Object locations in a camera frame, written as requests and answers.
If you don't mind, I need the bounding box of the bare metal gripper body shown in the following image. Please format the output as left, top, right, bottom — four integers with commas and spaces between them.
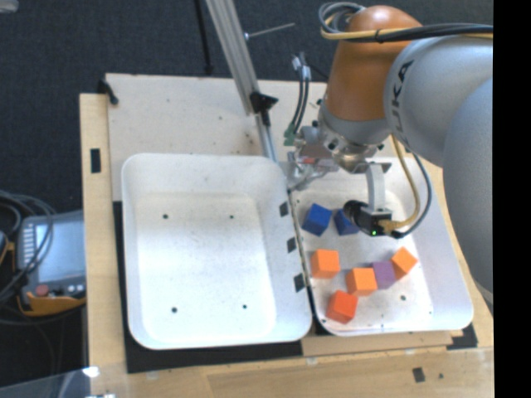
289, 125, 379, 174

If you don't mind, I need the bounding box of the pale flat board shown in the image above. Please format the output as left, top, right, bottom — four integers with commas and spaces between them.
105, 72, 464, 357

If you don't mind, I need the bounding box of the orange cube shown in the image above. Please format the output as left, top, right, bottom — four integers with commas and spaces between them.
390, 245, 419, 281
325, 289, 359, 325
309, 248, 342, 280
344, 266, 379, 298

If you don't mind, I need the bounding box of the white plastic tray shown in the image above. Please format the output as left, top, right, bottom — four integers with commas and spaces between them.
120, 152, 314, 352
285, 155, 475, 337

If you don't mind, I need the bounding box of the black cylinder on white bracket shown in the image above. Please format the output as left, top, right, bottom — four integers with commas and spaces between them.
343, 162, 394, 238

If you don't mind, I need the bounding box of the blue cube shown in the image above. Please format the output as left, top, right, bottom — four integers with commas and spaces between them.
333, 208, 360, 237
301, 202, 334, 237

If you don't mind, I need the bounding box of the purple cube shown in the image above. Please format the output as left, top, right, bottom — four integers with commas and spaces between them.
370, 260, 397, 290

